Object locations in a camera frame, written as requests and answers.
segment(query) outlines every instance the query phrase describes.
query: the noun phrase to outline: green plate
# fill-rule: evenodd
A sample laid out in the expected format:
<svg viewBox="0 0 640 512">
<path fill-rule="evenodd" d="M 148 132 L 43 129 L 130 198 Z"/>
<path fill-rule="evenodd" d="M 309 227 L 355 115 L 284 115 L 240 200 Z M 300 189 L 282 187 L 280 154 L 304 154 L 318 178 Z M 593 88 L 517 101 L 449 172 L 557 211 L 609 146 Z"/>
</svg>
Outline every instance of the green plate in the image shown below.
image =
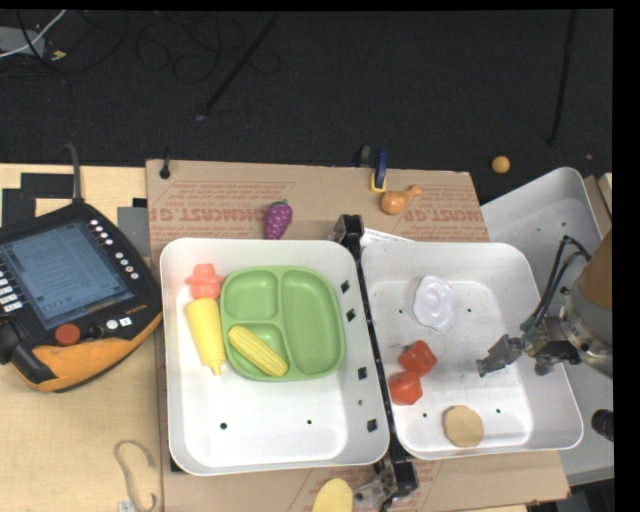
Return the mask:
<svg viewBox="0 0 640 512">
<path fill-rule="evenodd" d="M 340 307 L 331 284 L 318 272 L 292 266 L 252 267 L 225 278 L 220 315 L 229 363 L 250 379 L 307 380 L 333 372 L 344 359 Z M 266 375 L 229 344 L 241 325 L 289 365 L 282 377 Z"/>
</svg>

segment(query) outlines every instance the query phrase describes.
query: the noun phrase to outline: controller screen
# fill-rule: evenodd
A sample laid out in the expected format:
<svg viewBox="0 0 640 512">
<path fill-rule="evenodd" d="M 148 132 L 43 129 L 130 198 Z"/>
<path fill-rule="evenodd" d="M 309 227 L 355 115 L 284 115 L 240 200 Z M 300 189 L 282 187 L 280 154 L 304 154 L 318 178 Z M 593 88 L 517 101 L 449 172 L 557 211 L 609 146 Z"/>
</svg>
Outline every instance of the controller screen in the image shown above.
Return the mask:
<svg viewBox="0 0 640 512">
<path fill-rule="evenodd" d="M 4 243 L 0 256 L 45 329 L 133 297 L 80 221 Z"/>
</svg>

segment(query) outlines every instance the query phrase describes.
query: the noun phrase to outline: white cable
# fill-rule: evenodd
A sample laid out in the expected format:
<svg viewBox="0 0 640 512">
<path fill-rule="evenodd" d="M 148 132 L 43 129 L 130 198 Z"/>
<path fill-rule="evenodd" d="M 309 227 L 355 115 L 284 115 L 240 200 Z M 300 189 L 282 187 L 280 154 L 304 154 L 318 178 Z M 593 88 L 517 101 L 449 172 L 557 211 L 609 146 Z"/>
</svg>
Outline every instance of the white cable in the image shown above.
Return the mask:
<svg viewBox="0 0 640 512">
<path fill-rule="evenodd" d="M 53 27 L 56 23 L 58 23 L 58 21 L 60 20 L 60 18 L 62 18 L 62 17 L 65 15 L 65 13 L 66 13 L 66 12 L 67 12 L 67 10 L 66 10 L 66 9 L 62 9 L 62 10 L 58 13 L 58 15 L 57 15 L 55 18 L 53 18 L 53 19 L 52 19 L 52 20 L 47 24 L 47 26 L 46 26 L 46 27 L 44 27 L 44 28 L 42 29 L 42 32 L 40 32 L 36 37 L 34 37 L 34 38 L 31 40 L 31 44 L 37 43 L 40 39 L 42 39 L 42 36 L 44 36 L 44 35 L 49 31 L 49 29 L 50 29 L 51 27 Z M 5 53 L 0 53 L 0 59 L 1 59 L 2 57 L 8 57 L 9 55 L 15 55 L 16 53 L 20 53 L 21 51 L 26 50 L 26 49 L 28 49 L 28 48 L 29 48 L 29 45 L 28 45 L 28 44 L 25 44 L 24 46 L 22 46 L 22 47 L 20 47 L 20 48 L 16 48 L 15 50 L 11 50 L 11 51 L 9 51 L 9 52 L 5 52 Z"/>
</svg>

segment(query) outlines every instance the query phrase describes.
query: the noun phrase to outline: white crumpled object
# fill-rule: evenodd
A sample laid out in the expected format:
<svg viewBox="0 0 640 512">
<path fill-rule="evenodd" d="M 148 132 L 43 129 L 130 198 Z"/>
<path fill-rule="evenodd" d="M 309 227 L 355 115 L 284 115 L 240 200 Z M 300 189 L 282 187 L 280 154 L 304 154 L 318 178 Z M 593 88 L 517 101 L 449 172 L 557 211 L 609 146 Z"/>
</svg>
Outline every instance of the white crumpled object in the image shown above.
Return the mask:
<svg viewBox="0 0 640 512">
<path fill-rule="evenodd" d="M 422 325 L 442 331 L 455 316 L 455 298 L 455 292 L 445 280 L 425 276 L 416 290 L 413 314 Z"/>
</svg>

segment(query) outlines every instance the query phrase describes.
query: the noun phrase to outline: emergency stop button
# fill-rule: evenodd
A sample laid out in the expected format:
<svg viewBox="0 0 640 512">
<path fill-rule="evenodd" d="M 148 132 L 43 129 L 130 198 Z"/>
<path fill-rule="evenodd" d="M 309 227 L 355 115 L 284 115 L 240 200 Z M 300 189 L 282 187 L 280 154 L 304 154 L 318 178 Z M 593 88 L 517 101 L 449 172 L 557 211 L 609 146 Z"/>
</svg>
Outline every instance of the emergency stop button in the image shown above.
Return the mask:
<svg viewBox="0 0 640 512">
<path fill-rule="evenodd" d="M 69 347 L 80 341 L 80 329 L 75 324 L 62 324 L 53 333 L 56 343 L 61 347 Z"/>
</svg>

